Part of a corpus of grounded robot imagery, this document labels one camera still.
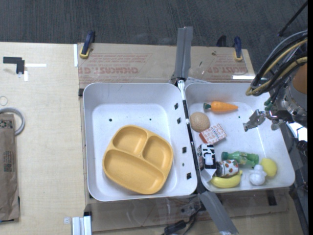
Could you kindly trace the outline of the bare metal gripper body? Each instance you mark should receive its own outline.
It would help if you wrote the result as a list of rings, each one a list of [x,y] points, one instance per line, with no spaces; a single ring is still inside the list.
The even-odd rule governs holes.
[[[265,101],[265,112],[273,121],[296,122],[307,125],[307,94],[301,92],[279,92]]]

